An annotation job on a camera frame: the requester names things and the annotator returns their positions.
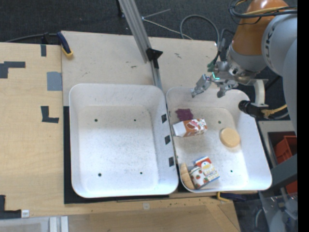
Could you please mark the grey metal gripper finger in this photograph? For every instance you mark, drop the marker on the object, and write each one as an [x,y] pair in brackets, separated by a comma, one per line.
[200,84]
[224,90]

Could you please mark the black cylinder on white bracket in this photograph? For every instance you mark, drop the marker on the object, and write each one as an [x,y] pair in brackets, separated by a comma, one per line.
[251,109]

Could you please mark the round beige biscuit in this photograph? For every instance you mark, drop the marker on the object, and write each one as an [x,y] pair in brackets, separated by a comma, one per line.
[229,137]

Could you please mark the white can with strawberries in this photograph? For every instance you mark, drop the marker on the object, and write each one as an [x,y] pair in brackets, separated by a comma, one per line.
[198,178]

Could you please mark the tan bread loaf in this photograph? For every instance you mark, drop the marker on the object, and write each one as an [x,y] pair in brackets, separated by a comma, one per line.
[186,176]

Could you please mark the purple grapes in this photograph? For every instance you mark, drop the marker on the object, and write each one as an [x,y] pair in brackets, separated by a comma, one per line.
[184,114]

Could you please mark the red white and blue carton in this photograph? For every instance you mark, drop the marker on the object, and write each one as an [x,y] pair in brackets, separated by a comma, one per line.
[207,168]

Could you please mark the orange and white carton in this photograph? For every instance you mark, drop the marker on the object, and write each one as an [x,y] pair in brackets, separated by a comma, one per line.
[190,128]

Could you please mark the white plastic tray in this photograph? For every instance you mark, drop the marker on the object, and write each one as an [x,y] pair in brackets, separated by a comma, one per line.
[217,158]
[118,144]

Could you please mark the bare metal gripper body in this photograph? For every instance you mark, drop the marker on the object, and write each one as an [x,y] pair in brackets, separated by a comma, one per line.
[225,75]

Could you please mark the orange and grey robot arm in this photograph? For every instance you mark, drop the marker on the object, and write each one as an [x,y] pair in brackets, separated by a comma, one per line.
[277,47]

